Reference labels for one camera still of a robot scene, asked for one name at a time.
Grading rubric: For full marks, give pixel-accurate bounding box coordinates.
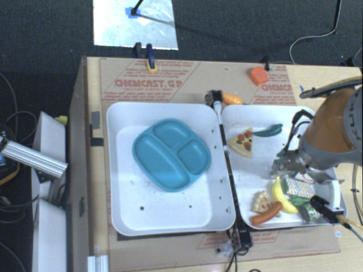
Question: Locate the green and grey can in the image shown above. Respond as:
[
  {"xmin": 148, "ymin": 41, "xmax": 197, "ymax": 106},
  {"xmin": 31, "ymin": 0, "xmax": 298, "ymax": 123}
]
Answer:
[{"xmin": 299, "ymin": 204, "xmax": 323, "ymax": 222}]

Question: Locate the white plastic tray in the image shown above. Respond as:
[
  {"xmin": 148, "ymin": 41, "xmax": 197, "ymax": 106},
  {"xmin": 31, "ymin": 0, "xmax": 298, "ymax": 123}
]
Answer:
[
  {"xmin": 221, "ymin": 104, "xmax": 348, "ymax": 231},
  {"xmin": 106, "ymin": 101, "xmax": 237, "ymax": 237}
]

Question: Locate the black cylinder on white bracket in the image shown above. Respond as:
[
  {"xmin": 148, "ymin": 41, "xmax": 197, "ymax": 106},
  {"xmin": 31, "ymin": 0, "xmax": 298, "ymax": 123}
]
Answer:
[{"xmin": 310, "ymin": 179, "xmax": 343, "ymax": 224}]

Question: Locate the red sausage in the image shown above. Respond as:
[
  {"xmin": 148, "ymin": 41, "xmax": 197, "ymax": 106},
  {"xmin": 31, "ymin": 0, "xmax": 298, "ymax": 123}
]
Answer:
[{"xmin": 251, "ymin": 201, "xmax": 284, "ymax": 227}]

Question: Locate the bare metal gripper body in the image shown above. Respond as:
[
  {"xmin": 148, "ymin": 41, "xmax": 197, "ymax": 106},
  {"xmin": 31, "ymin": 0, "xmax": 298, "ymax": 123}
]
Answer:
[{"xmin": 271, "ymin": 149, "xmax": 339, "ymax": 185}]

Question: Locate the yellow banana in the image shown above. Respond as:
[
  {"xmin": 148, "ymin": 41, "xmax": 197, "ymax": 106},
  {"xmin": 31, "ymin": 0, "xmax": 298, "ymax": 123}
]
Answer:
[{"xmin": 271, "ymin": 176, "xmax": 299, "ymax": 215}]

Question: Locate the black block with thin wires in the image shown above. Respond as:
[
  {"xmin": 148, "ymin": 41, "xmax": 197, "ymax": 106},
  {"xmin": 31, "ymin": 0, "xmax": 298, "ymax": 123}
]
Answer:
[
  {"xmin": 231, "ymin": 226, "xmax": 254, "ymax": 249},
  {"xmin": 205, "ymin": 90, "xmax": 225, "ymax": 107}
]

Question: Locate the white carton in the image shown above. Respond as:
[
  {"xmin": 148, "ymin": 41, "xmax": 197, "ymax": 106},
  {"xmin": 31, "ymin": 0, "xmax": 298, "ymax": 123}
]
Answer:
[{"xmin": 293, "ymin": 172, "xmax": 316, "ymax": 185}]

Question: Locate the thin black and white rod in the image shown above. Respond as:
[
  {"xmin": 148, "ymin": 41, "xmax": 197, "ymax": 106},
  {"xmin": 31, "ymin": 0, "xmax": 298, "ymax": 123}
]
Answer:
[{"xmin": 214, "ymin": 100, "xmax": 243, "ymax": 230}]

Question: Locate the green pea pod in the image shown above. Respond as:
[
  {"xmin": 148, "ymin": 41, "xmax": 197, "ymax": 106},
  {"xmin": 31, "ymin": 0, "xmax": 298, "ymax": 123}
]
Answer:
[{"xmin": 252, "ymin": 123, "xmax": 284, "ymax": 138}]

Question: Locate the orange block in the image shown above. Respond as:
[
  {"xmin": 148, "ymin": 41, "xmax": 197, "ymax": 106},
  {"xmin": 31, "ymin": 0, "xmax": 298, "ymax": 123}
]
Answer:
[{"xmin": 250, "ymin": 66, "xmax": 270, "ymax": 87}]

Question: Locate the brown cardboard board, red print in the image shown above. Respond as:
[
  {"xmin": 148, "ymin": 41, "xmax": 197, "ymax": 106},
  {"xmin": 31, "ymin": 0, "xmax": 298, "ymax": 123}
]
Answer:
[{"xmin": 99, "ymin": 58, "xmax": 341, "ymax": 259}]

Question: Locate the green leafy vegetable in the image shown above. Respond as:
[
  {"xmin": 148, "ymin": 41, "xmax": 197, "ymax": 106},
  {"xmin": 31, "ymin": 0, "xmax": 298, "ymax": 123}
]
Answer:
[{"xmin": 288, "ymin": 195, "xmax": 312, "ymax": 209}]

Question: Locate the orange carrot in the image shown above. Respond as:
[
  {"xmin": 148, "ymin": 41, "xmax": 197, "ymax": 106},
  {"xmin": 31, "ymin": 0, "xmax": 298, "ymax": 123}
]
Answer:
[{"xmin": 222, "ymin": 92, "xmax": 244, "ymax": 105}]

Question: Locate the green and white packet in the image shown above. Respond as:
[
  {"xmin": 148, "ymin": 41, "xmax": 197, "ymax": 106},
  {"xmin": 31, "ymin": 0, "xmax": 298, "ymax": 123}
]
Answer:
[{"xmin": 284, "ymin": 177, "xmax": 316, "ymax": 198}]

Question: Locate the blue divided plate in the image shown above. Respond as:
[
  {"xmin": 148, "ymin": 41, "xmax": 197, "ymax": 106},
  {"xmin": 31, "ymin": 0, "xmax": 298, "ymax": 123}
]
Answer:
[{"xmin": 132, "ymin": 118, "xmax": 212, "ymax": 193}]

